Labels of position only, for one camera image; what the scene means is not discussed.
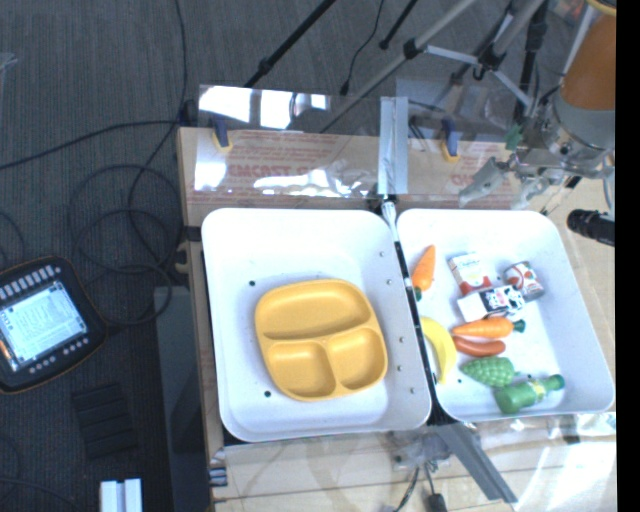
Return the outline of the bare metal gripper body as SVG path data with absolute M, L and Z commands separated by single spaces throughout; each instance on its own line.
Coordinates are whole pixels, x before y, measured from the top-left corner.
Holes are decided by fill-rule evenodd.
M 615 152 L 615 137 L 587 141 L 561 125 L 514 125 L 507 132 L 507 150 L 509 168 L 520 176 L 600 178 L 605 158 Z

